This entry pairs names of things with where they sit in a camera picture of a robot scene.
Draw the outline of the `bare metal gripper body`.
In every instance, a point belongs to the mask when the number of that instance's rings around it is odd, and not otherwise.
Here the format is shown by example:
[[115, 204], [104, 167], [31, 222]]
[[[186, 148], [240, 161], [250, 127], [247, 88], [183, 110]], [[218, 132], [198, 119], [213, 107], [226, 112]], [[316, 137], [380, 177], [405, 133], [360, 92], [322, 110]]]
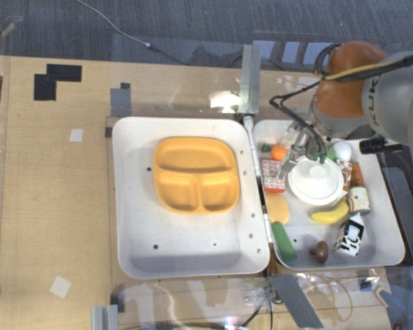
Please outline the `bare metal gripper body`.
[[319, 152], [326, 151], [326, 144], [313, 125], [307, 124], [304, 126], [302, 123], [295, 121], [291, 125], [291, 129], [293, 130], [292, 150], [305, 152], [307, 142], [316, 142], [319, 145]]

